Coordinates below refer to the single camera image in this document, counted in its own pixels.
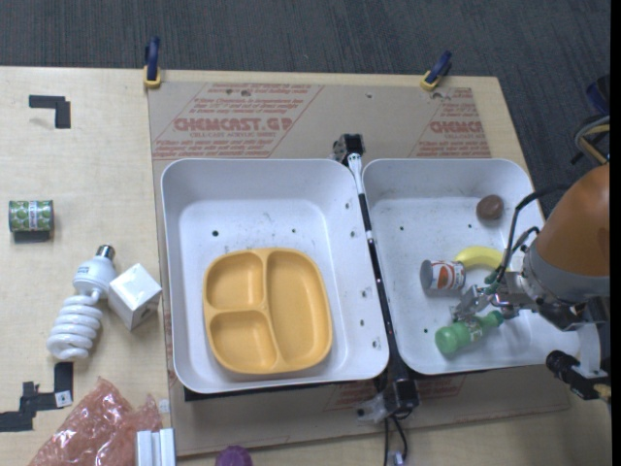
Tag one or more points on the purple round object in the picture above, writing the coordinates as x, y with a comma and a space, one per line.
234, 456

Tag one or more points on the pink plastic bag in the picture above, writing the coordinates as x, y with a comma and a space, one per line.
92, 430

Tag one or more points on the white spiral light bulb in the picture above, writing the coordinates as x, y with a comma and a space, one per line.
77, 318

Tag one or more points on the thin black and white rod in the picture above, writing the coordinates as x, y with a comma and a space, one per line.
373, 255

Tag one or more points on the green patterned can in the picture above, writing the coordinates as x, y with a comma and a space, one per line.
30, 216

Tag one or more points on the yellow divided plate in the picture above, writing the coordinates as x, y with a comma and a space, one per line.
296, 304

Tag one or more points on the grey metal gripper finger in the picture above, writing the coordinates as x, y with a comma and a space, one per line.
488, 295
465, 305

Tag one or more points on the brown round biscuit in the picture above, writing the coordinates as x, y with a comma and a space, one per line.
489, 208

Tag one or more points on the white plastic tray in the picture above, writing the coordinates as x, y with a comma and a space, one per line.
271, 187
417, 221

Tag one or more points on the white and red can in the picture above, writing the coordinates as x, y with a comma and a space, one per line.
444, 277

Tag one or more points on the brown cardboard board red print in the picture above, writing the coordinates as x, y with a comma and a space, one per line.
310, 114

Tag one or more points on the white cube box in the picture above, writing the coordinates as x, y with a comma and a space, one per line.
133, 296

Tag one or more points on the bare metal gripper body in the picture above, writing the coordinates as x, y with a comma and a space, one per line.
519, 293

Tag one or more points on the black cylinder on white bracket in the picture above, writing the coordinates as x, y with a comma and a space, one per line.
572, 373

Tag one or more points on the yellow banana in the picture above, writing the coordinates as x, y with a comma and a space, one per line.
478, 255

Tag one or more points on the green plastic bottle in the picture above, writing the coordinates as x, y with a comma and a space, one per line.
453, 338

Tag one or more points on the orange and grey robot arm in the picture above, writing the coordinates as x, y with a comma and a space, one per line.
575, 221

